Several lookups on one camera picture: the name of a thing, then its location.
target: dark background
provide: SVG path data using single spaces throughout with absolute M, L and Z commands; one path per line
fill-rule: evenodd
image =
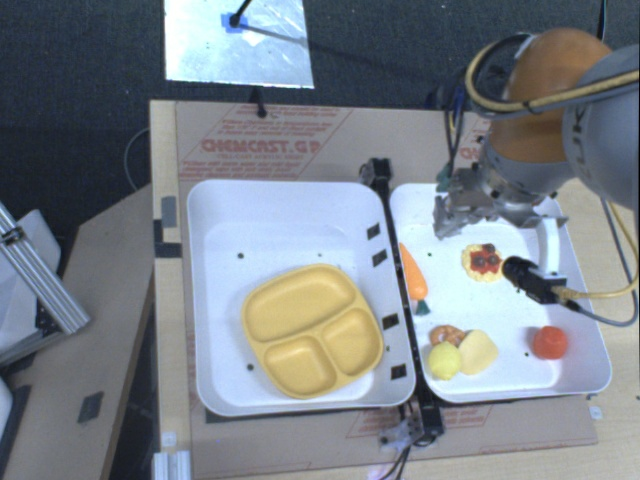
M 640 0 L 610 0 L 606 42 L 638 42 Z M 596 33 L 600 0 L 303 0 L 316 88 L 266 102 L 421 108 L 430 87 L 516 31 Z M 163 0 L 0 0 L 0 201 L 64 236 L 131 192 L 129 139 L 153 98 L 246 101 L 164 79 Z M 148 142 L 131 148 L 149 181 Z

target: blue tape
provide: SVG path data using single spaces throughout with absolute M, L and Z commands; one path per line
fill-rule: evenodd
M 247 17 L 243 14 L 242 16 L 240 16 L 240 23 L 238 24 L 238 26 L 232 27 L 231 24 L 229 23 L 229 20 L 233 15 L 234 13 L 232 12 L 222 14 L 220 16 L 220 20 L 222 21 L 222 26 L 229 34 L 242 34 L 242 28 L 249 26 L 249 20 L 247 20 Z

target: toy pizza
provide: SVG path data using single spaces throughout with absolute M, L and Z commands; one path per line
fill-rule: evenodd
M 502 258 L 493 244 L 472 244 L 462 251 L 462 266 L 472 279 L 492 283 L 502 277 Z

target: yellow plate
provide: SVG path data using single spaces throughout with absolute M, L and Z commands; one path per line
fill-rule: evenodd
M 242 306 L 242 325 L 269 378 L 293 398 L 341 388 L 382 357 L 371 308 L 331 265 L 296 269 L 253 290 Z

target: toy carrot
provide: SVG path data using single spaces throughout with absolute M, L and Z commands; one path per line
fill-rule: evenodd
M 409 289 L 409 297 L 418 301 L 417 315 L 426 315 L 429 313 L 429 306 L 425 302 L 425 297 L 429 293 L 427 282 L 420 271 L 420 267 L 413 259 L 404 244 L 400 244 L 400 256 L 404 267 L 404 276 L 407 280 L 407 288 Z

